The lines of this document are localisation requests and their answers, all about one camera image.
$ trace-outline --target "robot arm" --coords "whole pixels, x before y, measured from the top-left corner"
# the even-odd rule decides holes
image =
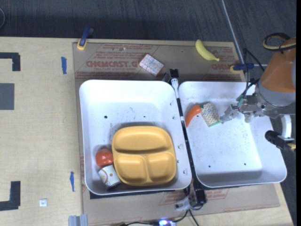
[[[247,96],[244,91],[237,99],[237,105],[231,105],[220,117],[220,122],[224,123],[238,113],[245,116],[246,122],[255,116],[266,115],[273,119],[281,116],[282,135],[268,131],[266,139],[282,149],[293,141],[290,115],[295,111],[290,105],[296,101],[296,38],[286,38],[274,53],[262,77],[254,82],[255,92]]]

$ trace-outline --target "small box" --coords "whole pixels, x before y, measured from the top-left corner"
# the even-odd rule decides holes
[[[151,74],[157,76],[159,72],[163,68],[163,64],[160,63],[158,60],[147,54],[143,57],[143,59],[140,61],[139,66],[143,69],[147,70]]]

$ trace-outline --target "white plastic tub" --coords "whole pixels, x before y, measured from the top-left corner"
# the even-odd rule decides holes
[[[191,170],[173,88],[161,81],[90,80],[79,89],[85,181],[97,195],[178,190],[191,182]],[[107,191],[97,174],[96,152],[111,147],[117,130],[129,126],[158,126],[166,130],[174,144],[177,170],[174,179],[152,187],[119,185]]]
[[[184,82],[179,94],[184,116],[195,104],[211,102],[219,115],[245,89],[243,82]],[[179,110],[173,88],[161,81],[84,82],[79,89],[85,181],[97,195],[180,190],[192,179]],[[111,147],[115,132],[129,126],[157,126],[171,136],[176,156],[176,175],[164,185],[134,187],[121,184],[106,190],[95,162],[96,152]],[[282,154],[264,134],[272,129],[268,117],[246,123],[240,114],[224,124],[207,127],[195,116],[187,128],[198,180],[206,187],[245,186],[281,182],[286,177]]]
[[[184,82],[179,86],[184,116],[195,104],[205,102],[211,102],[221,116],[236,105],[245,88],[245,82]],[[212,127],[195,116],[187,134],[199,181],[211,188],[283,181],[285,163],[280,150],[265,139],[268,130],[273,128],[267,116],[246,123],[239,114]]]

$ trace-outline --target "yellow plate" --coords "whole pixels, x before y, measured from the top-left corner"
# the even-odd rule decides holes
[[[131,186],[171,181],[176,173],[174,145],[160,127],[134,126],[118,130],[112,141],[114,166],[120,180]]]

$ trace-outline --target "banana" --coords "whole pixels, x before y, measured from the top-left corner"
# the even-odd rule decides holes
[[[196,41],[196,49],[198,53],[206,60],[216,60],[220,61],[219,58],[215,57],[210,51],[208,51],[203,45],[201,40]]]

